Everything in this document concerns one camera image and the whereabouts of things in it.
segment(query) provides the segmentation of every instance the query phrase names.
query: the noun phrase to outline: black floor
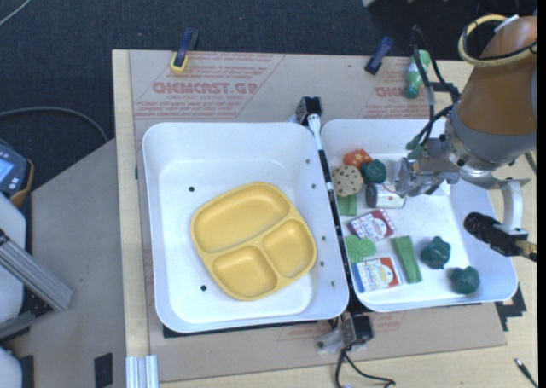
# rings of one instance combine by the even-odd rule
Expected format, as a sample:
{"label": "black floor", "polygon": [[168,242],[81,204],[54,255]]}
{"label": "black floor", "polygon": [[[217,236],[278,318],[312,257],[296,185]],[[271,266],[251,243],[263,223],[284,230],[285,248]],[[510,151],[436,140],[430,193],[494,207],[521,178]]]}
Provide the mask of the black floor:
{"label": "black floor", "polygon": [[[0,0],[0,21],[25,0]],[[112,49],[176,49],[183,30],[197,49],[371,55],[383,36],[390,55],[410,55],[418,24],[439,59],[458,59],[462,28],[485,13],[532,14],[537,0],[32,0],[0,25],[0,140],[36,166],[34,187],[101,146],[71,113],[6,114],[64,107],[113,125]]]}

